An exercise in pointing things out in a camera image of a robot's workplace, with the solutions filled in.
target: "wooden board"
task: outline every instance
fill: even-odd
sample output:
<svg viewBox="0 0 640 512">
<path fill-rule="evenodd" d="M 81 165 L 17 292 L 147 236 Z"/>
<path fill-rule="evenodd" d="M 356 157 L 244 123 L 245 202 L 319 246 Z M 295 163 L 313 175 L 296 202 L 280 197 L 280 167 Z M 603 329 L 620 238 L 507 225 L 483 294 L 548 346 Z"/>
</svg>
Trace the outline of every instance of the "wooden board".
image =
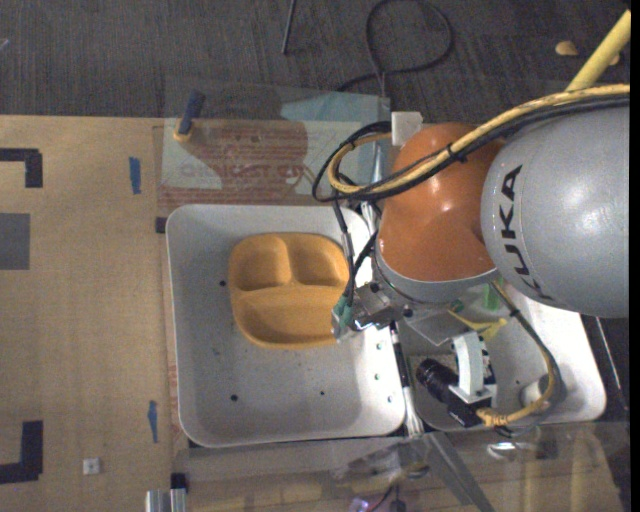
<svg viewBox="0 0 640 512">
<path fill-rule="evenodd" d="M 0 163 L 0 212 L 31 215 L 30 269 L 0 271 L 0 418 L 6 429 L 44 421 L 44 472 L 0 486 L 3 511 L 141 510 L 147 490 L 169 487 L 157 124 L 0 117 L 0 147 L 44 158 L 42 189 L 24 188 L 20 164 Z M 141 194 L 129 157 L 142 165 Z M 83 476 L 88 457 L 101 458 L 101 474 Z"/>
</svg>

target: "orange compartment tray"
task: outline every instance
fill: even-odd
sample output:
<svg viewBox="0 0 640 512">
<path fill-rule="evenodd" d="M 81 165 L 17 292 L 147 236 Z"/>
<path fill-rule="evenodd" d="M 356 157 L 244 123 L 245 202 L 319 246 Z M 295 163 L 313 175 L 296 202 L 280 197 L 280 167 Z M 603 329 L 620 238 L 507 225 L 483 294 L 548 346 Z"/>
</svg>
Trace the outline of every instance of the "orange compartment tray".
<svg viewBox="0 0 640 512">
<path fill-rule="evenodd" d="M 233 316 L 264 348 L 331 345 L 331 310 L 349 277 L 342 249 L 308 233 L 269 233 L 236 244 L 229 260 Z"/>
</svg>

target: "dark gray floor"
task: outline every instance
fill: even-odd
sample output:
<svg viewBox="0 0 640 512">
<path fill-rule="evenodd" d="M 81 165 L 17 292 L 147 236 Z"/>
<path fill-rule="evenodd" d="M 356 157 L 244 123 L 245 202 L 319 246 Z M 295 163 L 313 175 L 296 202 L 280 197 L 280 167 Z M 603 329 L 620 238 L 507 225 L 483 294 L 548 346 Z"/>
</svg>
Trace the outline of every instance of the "dark gray floor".
<svg viewBox="0 0 640 512">
<path fill-rule="evenodd" d="M 377 16 L 385 68 L 419 64 L 444 32 L 414 1 Z M 165 83 L 194 77 L 333 89 L 371 71 L 364 43 L 375 0 L 299 0 L 290 54 L 280 53 L 289 0 L 2 0 L 0 113 L 163 116 Z M 389 79 L 394 108 L 428 120 L 481 121 L 557 90 L 624 10 L 618 0 L 434 0 L 455 45 L 439 66 Z M 628 60 L 604 81 L 628 80 Z M 362 92 L 376 93 L 374 82 Z"/>
</svg>

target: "gray square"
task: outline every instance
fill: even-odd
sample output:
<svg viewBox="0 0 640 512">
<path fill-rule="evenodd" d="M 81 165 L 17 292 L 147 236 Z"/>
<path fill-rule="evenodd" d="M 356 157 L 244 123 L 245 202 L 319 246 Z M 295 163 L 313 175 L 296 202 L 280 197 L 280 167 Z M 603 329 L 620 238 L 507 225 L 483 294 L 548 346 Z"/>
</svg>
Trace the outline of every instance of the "gray square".
<svg viewBox="0 0 640 512">
<path fill-rule="evenodd" d="M 0 213 L 0 270 L 29 270 L 31 216 Z"/>
</svg>

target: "yellow pole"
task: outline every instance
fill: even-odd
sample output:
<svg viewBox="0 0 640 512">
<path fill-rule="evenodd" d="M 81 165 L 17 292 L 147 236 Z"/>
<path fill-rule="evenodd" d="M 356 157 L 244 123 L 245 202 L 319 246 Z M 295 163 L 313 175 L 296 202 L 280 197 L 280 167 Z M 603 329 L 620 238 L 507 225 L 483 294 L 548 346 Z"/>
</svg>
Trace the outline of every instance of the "yellow pole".
<svg viewBox="0 0 640 512">
<path fill-rule="evenodd" d="M 613 58 L 631 39 L 631 11 L 627 10 L 607 34 L 600 46 L 571 81 L 567 91 L 591 87 Z"/>
</svg>

